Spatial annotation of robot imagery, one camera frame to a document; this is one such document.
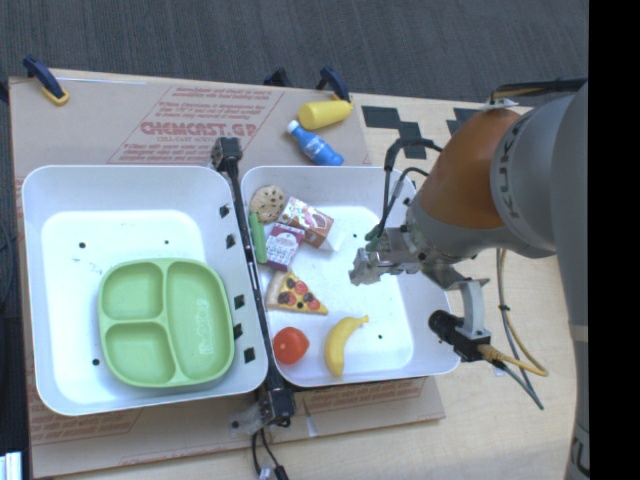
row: banana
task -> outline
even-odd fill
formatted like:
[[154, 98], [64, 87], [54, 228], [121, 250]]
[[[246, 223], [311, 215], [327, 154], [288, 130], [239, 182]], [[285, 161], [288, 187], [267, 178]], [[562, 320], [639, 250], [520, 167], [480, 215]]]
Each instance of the banana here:
[[329, 331], [324, 344], [324, 360], [336, 377], [341, 376], [344, 370], [344, 347], [347, 340], [361, 324], [368, 321], [368, 315], [361, 318], [346, 316]]

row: pizza slice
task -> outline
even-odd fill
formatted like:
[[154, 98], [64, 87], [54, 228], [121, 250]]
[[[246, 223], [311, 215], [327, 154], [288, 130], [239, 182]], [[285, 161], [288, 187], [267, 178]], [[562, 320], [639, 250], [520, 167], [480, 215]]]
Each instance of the pizza slice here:
[[266, 306], [295, 313], [327, 315], [329, 310], [309, 290], [307, 283], [293, 272], [276, 271], [269, 281]]

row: green plate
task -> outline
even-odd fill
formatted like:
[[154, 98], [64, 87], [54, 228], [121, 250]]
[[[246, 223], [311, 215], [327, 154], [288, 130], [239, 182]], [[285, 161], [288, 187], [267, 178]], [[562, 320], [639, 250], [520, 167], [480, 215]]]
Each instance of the green plate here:
[[141, 387], [211, 381], [231, 366], [233, 323], [220, 276], [186, 259], [121, 263], [98, 294], [100, 338], [111, 371]]

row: gray floor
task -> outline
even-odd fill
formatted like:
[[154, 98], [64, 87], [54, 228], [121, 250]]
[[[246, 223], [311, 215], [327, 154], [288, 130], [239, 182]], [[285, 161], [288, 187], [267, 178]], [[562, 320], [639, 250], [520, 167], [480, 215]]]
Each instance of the gray floor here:
[[[293, 85], [312, 88], [328, 64], [352, 92], [480, 102], [501, 84], [589, 72], [589, 0], [0, 2], [9, 76], [24, 76], [31, 54], [51, 67], [249, 84], [284, 67]], [[0, 104], [0, 217], [12, 236], [14, 192]], [[0, 247], [2, 290], [12, 267], [1, 235]], [[14, 276], [0, 308], [0, 454], [28, 443], [19, 307]]]

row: cardboard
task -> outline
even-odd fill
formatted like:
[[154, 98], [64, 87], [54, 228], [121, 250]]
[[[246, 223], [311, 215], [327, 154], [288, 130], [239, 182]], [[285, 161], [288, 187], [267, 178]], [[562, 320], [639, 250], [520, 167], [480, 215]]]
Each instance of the cardboard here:
[[[235, 431], [233, 421], [252, 407], [253, 394], [80, 417], [61, 416], [42, 403], [35, 388], [30, 350], [20, 190], [27, 174], [43, 165], [207, 165], [220, 136], [240, 139], [241, 175], [257, 165], [310, 165], [286, 133], [286, 125], [302, 104], [329, 99], [330, 93], [52, 72], [70, 94], [63, 106], [46, 99], [35, 79], [10, 80], [33, 476], [44, 478], [249, 446], [250, 436]], [[355, 113], [317, 133], [340, 152], [344, 165], [370, 165]], [[287, 429], [273, 429], [274, 440], [444, 417], [433, 378], [302, 391], [295, 398], [297, 414]]]

